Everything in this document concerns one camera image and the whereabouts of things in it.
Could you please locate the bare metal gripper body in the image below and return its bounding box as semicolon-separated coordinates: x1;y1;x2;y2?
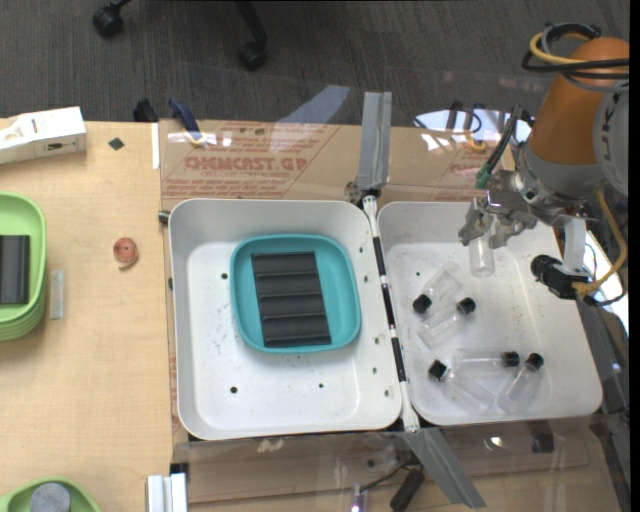
472;168;541;232

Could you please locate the clear plastic bottle without cap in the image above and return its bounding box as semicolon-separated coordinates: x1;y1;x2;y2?
469;235;497;278

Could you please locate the clear plastic bottle black cap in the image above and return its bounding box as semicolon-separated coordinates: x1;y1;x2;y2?
451;349;521;377
496;352;546;414
412;260;467;316
427;358;497;415
417;297;477;349

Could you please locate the thin black and white rod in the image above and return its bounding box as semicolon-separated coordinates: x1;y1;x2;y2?
362;195;421;434

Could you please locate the white plastic tray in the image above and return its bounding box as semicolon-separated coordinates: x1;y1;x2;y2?
375;201;604;428
168;198;404;442

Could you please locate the brown cardboard board red print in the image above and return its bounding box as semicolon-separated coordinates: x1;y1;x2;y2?
158;118;592;504

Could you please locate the black ribbed insert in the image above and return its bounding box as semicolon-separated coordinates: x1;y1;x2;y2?
0;234;32;306
250;251;333;349

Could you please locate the teal plate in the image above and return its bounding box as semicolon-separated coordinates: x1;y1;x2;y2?
229;233;363;356

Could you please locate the black office chair base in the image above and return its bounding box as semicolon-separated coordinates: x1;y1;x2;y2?
92;0;269;72

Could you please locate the small grey strip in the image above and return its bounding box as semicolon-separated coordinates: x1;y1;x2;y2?
48;269;66;321

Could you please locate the white cardboard box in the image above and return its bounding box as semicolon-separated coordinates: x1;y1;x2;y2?
0;105;88;166

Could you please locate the green plate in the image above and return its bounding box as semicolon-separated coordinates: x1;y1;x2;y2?
0;476;104;512
0;192;49;343

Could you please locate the grey round cylinder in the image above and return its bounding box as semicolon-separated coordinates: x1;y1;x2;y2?
28;482;73;512

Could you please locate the black cylinder on white bracket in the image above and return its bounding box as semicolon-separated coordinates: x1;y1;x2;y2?
530;217;592;300

